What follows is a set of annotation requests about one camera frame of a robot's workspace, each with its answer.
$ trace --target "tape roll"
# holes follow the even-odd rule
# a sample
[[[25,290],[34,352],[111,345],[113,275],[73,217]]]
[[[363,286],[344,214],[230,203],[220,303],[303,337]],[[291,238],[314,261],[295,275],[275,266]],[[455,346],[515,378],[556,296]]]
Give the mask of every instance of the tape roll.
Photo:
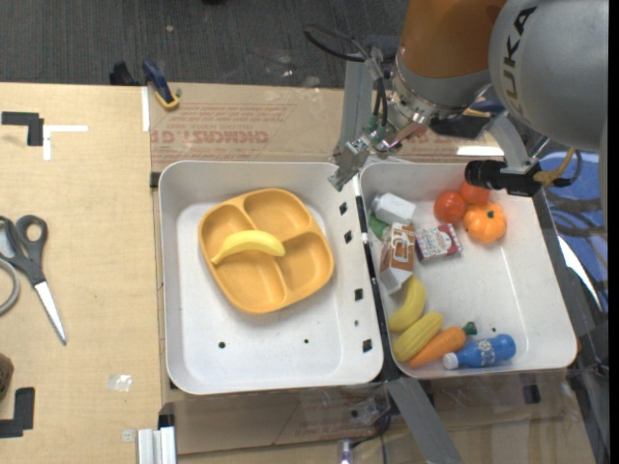
[[[17,271],[15,270],[15,268],[13,268],[13,265],[1,258],[0,268],[5,270],[9,274],[11,280],[13,281],[13,291],[9,295],[9,298],[5,302],[0,304],[0,315],[3,315],[14,306],[17,298],[19,297],[19,277],[17,276]]]

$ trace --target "toy milk carton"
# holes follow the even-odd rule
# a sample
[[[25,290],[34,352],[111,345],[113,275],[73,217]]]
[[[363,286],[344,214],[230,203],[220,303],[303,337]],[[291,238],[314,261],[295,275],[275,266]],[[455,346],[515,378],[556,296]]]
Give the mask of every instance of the toy milk carton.
[[[413,275],[415,256],[415,228],[394,222],[384,232],[380,266],[380,280],[390,294],[397,292],[402,284]]]

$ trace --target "toy banana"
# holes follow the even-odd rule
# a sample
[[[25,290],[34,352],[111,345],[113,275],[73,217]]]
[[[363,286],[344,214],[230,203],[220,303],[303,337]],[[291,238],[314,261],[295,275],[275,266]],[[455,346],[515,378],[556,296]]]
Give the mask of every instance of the toy banana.
[[[242,251],[256,250],[272,256],[284,256],[286,250],[281,241],[264,230],[242,230],[227,236],[211,263],[219,265],[223,258]]]
[[[426,287],[412,275],[406,281],[406,297],[404,303],[387,320],[387,328],[391,332],[403,332],[422,317],[426,306]]]

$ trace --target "bottle cap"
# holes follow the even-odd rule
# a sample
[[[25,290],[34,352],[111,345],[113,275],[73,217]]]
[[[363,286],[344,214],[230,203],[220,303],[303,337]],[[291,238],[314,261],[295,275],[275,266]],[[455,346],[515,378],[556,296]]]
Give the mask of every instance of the bottle cap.
[[[443,365],[445,366],[445,369],[456,369],[458,367],[456,354],[450,352],[443,356]]]

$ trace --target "red tomato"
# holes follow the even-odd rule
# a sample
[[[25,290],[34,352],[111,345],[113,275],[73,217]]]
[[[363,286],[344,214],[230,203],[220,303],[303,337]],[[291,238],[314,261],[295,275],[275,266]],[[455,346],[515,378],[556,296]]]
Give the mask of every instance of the red tomato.
[[[466,201],[455,190],[441,192],[434,201],[434,216],[444,223],[456,223],[464,217]]]
[[[483,206],[490,201],[490,189],[478,188],[466,181],[460,185],[459,193],[464,198],[464,201],[471,205]]]

